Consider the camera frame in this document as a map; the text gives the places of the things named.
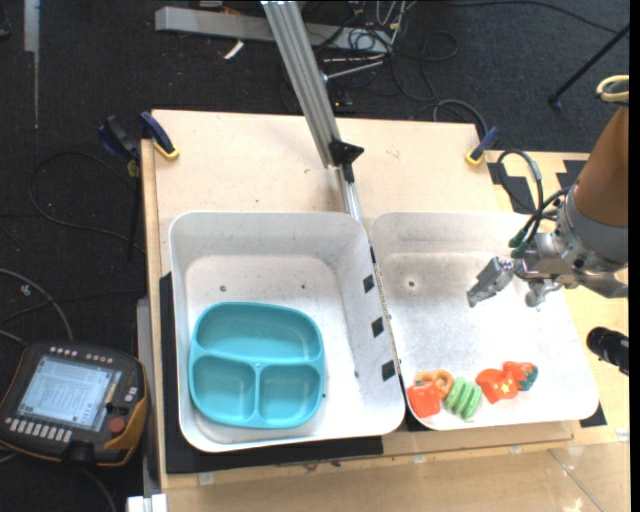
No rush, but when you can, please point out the blue divided plate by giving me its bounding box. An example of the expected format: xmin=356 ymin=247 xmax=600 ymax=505
xmin=187 ymin=300 xmax=326 ymax=430

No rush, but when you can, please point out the green ridged toy vegetable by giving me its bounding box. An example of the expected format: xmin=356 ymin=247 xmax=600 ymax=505
xmin=444 ymin=376 xmax=483 ymax=421

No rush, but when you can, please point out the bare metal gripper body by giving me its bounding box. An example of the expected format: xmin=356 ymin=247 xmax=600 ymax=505
xmin=513 ymin=232 xmax=630 ymax=300

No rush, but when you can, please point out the black cylinder on white bracket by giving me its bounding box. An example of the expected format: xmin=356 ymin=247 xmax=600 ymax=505
xmin=586 ymin=325 xmax=630 ymax=377

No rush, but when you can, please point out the red toy strawberry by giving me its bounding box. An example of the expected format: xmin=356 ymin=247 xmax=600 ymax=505
xmin=502 ymin=360 xmax=540 ymax=393

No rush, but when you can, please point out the brown toy pretzel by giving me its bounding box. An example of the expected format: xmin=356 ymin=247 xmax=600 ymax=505
xmin=414 ymin=368 xmax=456 ymax=400

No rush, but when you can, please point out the white plastic tray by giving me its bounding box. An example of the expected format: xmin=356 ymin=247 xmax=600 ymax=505
xmin=168 ymin=210 xmax=407 ymax=454
xmin=369 ymin=210 xmax=601 ymax=432

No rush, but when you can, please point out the thin black and white rod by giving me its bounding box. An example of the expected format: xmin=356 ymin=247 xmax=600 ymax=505
xmin=342 ymin=169 xmax=402 ymax=382

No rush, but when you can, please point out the black block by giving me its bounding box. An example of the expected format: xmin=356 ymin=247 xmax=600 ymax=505
xmin=327 ymin=139 xmax=366 ymax=184

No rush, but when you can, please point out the orange toy pepper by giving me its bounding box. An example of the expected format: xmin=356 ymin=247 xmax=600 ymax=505
xmin=406 ymin=379 xmax=444 ymax=419

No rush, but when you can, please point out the red toy with yellow star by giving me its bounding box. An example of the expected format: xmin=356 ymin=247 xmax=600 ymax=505
xmin=474 ymin=368 xmax=520 ymax=405

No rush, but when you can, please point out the pale wood board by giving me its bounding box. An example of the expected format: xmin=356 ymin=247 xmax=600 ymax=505
xmin=141 ymin=108 xmax=576 ymax=491

